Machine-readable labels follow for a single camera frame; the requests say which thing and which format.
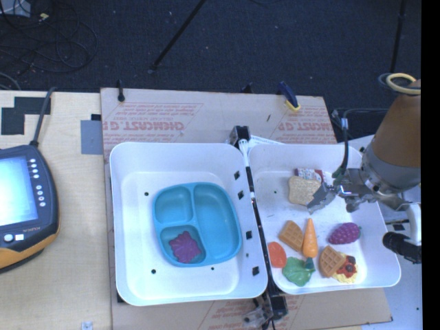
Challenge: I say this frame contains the purple grapes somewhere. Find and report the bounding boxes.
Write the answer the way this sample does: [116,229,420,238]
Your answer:
[327,222,362,245]

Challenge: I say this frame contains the tan waffle piece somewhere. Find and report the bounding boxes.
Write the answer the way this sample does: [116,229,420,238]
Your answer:
[318,245,347,278]
[278,220,305,252]

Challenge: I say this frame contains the tan bread slice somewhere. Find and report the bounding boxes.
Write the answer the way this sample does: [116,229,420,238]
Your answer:
[287,175,322,207]

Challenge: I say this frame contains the brown cardboard board, red print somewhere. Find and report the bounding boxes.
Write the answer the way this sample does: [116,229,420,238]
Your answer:
[99,87,394,330]

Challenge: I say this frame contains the black cylinder on white bracket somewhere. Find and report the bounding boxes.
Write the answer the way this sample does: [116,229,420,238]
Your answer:
[382,201,422,265]

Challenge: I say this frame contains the thin black and white rod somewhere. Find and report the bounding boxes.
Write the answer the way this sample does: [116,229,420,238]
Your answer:
[238,138,280,298]

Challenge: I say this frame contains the yellow spaghetti with red sauce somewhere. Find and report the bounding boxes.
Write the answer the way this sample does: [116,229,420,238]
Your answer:
[331,252,359,285]

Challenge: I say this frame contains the red and white packet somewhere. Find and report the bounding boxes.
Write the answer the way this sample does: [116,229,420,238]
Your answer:
[294,167,326,185]

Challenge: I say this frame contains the black block with thin wires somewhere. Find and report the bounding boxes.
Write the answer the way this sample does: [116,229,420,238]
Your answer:
[230,125,250,146]
[267,294,289,320]

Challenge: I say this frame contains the green lettuce leaf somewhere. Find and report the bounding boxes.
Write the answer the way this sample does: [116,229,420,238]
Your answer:
[282,256,316,287]

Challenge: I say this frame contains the purple flat grape bunch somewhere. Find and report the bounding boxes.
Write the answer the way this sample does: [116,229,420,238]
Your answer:
[168,230,203,265]

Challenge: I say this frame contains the blue divided plate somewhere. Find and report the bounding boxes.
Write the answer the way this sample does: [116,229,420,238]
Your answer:
[151,181,243,268]

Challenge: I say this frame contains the orange carrot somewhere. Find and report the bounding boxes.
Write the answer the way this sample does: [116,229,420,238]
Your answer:
[302,217,319,259]

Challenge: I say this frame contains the white plastic tray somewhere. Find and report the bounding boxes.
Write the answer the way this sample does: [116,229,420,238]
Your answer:
[109,141,269,307]
[247,143,402,296]

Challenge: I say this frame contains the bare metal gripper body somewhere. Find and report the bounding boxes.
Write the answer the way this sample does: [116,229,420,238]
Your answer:
[335,168,383,203]

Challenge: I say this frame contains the orange fruit slice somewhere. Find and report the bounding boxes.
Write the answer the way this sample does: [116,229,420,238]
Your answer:
[267,241,288,269]

